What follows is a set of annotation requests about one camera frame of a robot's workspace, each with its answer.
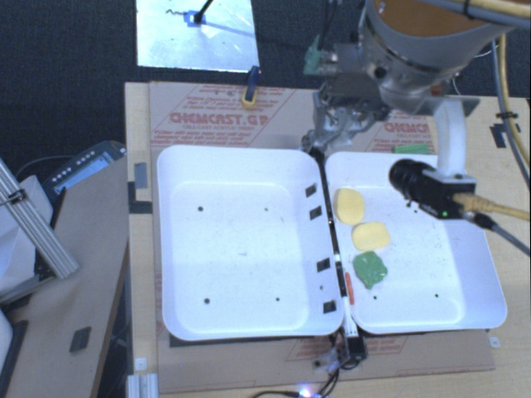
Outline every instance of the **black device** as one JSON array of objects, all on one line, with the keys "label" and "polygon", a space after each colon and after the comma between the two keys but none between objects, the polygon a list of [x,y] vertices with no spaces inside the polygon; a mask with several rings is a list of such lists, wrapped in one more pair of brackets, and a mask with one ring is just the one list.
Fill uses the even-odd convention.
[{"label": "black device", "polygon": [[389,171],[389,181],[406,199],[434,217],[454,220],[463,217],[461,206],[453,200],[456,193],[474,193],[473,182],[439,182],[425,174],[435,171],[426,163],[401,159]]},{"label": "black device", "polygon": [[44,192],[53,204],[63,189],[108,167],[126,154],[125,146],[114,141],[101,142],[74,156],[58,168],[42,184]]}]

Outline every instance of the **white plastic tray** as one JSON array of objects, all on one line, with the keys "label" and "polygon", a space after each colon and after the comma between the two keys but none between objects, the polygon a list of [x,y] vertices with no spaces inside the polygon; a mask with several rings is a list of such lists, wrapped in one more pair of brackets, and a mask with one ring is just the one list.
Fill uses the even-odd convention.
[{"label": "white plastic tray", "polygon": [[389,168],[402,158],[432,166],[435,156],[335,153],[326,163],[330,196],[340,187],[358,190],[365,201],[362,222],[381,221],[391,244],[376,253],[387,266],[382,282],[366,289],[353,270],[362,252],[352,226],[335,220],[343,266],[353,283],[351,313],[376,334],[495,328],[507,314],[485,233],[467,221],[438,221],[389,183]]},{"label": "white plastic tray", "polygon": [[[307,197],[309,187],[316,191]],[[158,201],[163,320],[174,336],[313,336],[339,327],[343,307],[311,157],[167,148],[158,158]],[[316,208],[322,214],[311,219]],[[329,268],[318,269],[326,260]]]}]

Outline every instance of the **sponge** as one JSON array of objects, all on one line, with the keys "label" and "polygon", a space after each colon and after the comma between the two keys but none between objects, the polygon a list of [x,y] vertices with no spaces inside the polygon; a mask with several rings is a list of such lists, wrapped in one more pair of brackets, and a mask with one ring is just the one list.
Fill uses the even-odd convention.
[{"label": "sponge", "polygon": [[358,224],[365,212],[362,195],[346,187],[338,189],[335,194],[334,212],[344,224],[351,226]]},{"label": "sponge", "polygon": [[353,229],[352,242],[359,250],[375,250],[389,245],[391,236],[383,223],[366,222]]}]

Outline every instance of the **black fabric background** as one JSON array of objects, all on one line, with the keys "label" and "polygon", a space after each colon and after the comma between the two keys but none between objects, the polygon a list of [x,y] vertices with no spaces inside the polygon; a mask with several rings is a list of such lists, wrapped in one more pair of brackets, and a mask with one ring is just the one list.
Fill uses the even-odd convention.
[{"label": "black fabric background", "polygon": [[[320,30],[323,0],[251,1],[261,84],[317,88],[320,80],[304,77],[302,68]],[[362,1],[345,0],[329,45],[348,40]],[[135,14],[135,0],[0,0],[0,157],[12,171],[106,139],[123,142],[127,81],[245,80],[243,74],[138,67]],[[457,81],[461,93],[494,95],[491,72],[490,57],[474,60]],[[509,35],[509,76],[511,95],[529,97],[529,31]]]}]

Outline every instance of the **green connector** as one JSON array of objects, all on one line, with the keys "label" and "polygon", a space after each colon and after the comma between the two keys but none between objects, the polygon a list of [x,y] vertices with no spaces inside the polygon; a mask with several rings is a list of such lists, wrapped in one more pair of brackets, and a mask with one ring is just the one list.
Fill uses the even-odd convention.
[{"label": "green connector", "polygon": [[304,75],[319,75],[319,63],[321,62],[323,51],[317,50],[318,43],[319,34],[304,55]]}]

